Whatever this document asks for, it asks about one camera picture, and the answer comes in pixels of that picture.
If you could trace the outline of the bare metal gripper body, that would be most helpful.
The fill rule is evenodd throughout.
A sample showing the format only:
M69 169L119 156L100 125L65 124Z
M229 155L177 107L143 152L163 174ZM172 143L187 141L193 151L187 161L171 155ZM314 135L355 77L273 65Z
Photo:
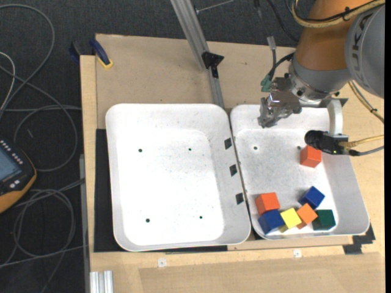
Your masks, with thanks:
M337 87L331 83L320 82L309 85L300 78L264 78L265 115L298 114L303 107L323 107L325 100L337 92Z

